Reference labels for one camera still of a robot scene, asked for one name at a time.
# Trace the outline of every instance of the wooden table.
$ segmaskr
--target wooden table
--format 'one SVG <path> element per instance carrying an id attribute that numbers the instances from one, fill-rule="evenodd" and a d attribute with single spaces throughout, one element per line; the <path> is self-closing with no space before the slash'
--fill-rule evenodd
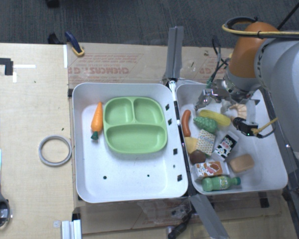
<path id="1" fill-rule="evenodd" d="M 0 239 L 58 239 L 60 221 L 72 219 L 72 162 L 49 167 L 38 156 L 39 144 L 46 136 L 58 134 L 71 138 L 64 47 L 0 43 L 0 57 L 20 65 L 14 70 L 16 82 L 12 76 L 4 75 L 4 66 L 0 65 L 1 191 L 9 200 L 13 214 L 8 225 L 0 229 Z M 21 68 L 22 65 L 35 65 L 35 68 Z M 52 140 L 43 151 L 48 159 L 60 161 L 67 149 L 63 143 Z M 277 204 L 280 206 L 277 215 L 224 220 L 223 225 L 229 236 L 236 239 L 296 238 L 286 202 L 277 197 Z M 166 228 L 83 235 L 83 238 L 164 239 Z M 209 236 L 202 224 L 192 224 L 179 238 Z"/>

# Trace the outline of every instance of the black clamp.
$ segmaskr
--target black clamp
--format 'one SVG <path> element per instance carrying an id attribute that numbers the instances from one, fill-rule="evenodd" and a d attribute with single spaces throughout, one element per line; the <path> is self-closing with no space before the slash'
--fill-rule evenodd
<path id="1" fill-rule="evenodd" d="M 0 65 L 5 65 L 4 75 L 13 75 L 13 61 L 10 58 L 0 58 Z"/>

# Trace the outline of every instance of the white ring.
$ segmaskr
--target white ring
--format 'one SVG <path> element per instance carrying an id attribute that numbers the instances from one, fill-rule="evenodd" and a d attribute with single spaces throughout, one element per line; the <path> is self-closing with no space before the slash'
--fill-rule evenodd
<path id="1" fill-rule="evenodd" d="M 64 160 L 62 160 L 62 161 L 60 161 L 60 162 L 51 162 L 51 161 L 49 161 L 49 160 L 46 160 L 46 159 L 43 157 L 43 155 L 42 155 L 42 148 L 43 148 L 44 144 L 45 144 L 47 141 L 49 141 L 49 140 L 61 140 L 61 141 L 63 141 L 63 142 L 68 146 L 69 153 L 68 153 L 67 157 L 66 157 Z M 69 141 L 68 139 L 66 139 L 65 137 L 61 136 L 61 135 L 56 135 L 56 134 L 54 134 L 54 135 L 47 136 L 46 138 L 44 138 L 44 139 L 41 141 L 41 143 L 40 143 L 40 145 L 39 145 L 39 157 L 40 157 L 41 161 L 42 161 L 44 164 L 48 165 L 48 166 L 60 166 L 60 165 L 65 164 L 65 163 L 70 159 L 71 154 L 72 154 L 72 147 L 71 147 L 71 143 L 70 143 L 70 141 Z"/>

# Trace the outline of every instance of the orange carrot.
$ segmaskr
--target orange carrot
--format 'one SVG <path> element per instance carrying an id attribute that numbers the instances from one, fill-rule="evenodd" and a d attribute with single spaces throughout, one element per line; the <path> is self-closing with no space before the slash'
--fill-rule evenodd
<path id="1" fill-rule="evenodd" d="M 93 131 L 91 139 L 93 140 L 99 139 L 98 132 L 101 131 L 102 128 L 103 128 L 103 109 L 102 109 L 102 103 L 99 102 L 91 122 L 91 129 Z"/>

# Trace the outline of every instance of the green divided plate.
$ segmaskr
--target green divided plate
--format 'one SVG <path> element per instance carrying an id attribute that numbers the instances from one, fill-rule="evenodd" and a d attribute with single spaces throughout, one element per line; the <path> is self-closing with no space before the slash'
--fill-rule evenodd
<path id="1" fill-rule="evenodd" d="M 157 152 L 167 143 L 165 116 L 159 103 L 146 97 L 109 100 L 103 110 L 108 146 L 124 154 Z"/>

